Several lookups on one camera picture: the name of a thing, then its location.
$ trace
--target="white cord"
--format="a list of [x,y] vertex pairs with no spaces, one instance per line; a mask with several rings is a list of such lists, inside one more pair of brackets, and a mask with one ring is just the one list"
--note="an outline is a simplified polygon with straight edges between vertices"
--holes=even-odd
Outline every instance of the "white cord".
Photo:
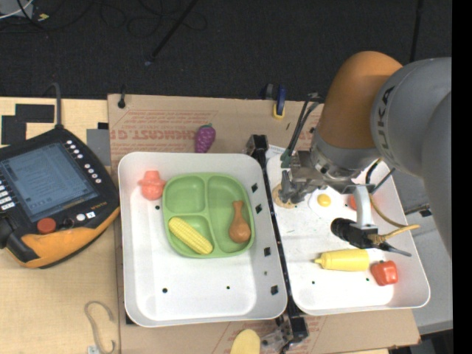
[[[33,3],[34,0],[29,0],[24,6],[23,6],[23,9],[27,8],[28,6],[31,5],[31,3]],[[3,19],[3,18],[7,18],[7,17],[11,17],[12,15],[15,15],[16,13],[20,13],[21,12],[21,9],[18,9],[16,10],[15,12],[11,12],[11,13],[8,13],[6,15],[0,15],[0,20]]]

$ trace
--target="display screen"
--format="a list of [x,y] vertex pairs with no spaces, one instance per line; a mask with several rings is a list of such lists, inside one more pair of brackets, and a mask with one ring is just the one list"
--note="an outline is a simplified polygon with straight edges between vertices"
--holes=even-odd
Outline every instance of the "display screen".
[[98,195],[61,143],[3,160],[0,171],[32,222]]

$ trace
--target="green plate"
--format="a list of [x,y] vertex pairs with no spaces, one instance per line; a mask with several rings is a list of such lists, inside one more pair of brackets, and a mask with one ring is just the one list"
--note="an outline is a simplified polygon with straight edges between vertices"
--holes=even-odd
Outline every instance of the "green plate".
[[[245,243],[229,237],[235,216],[234,201],[243,201],[244,220],[251,228]],[[167,239],[180,254],[187,257],[229,257],[244,253],[254,242],[254,218],[244,186],[234,177],[222,173],[190,173],[171,178],[162,194],[162,210]],[[213,245],[210,254],[198,254],[169,230],[169,220],[178,217],[188,222]]]

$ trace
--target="black fabric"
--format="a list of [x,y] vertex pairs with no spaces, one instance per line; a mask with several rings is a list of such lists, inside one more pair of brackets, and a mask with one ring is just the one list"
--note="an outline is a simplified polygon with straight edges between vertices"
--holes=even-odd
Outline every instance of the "black fabric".
[[[0,94],[41,97],[57,82],[72,98],[125,84],[127,94],[250,99],[283,83],[287,100],[325,96],[358,51],[408,63],[418,12],[418,0],[198,0],[146,66],[191,1],[35,0],[34,24],[0,20]],[[424,0],[419,22],[416,58],[451,56],[452,0]]]

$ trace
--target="red button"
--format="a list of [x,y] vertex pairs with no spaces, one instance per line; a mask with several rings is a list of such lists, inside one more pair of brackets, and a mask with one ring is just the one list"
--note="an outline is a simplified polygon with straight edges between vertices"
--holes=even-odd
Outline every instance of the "red button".
[[39,233],[46,235],[56,230],[56,222],[53,218],[43,218],[39,220],[36,227],[38,228]]

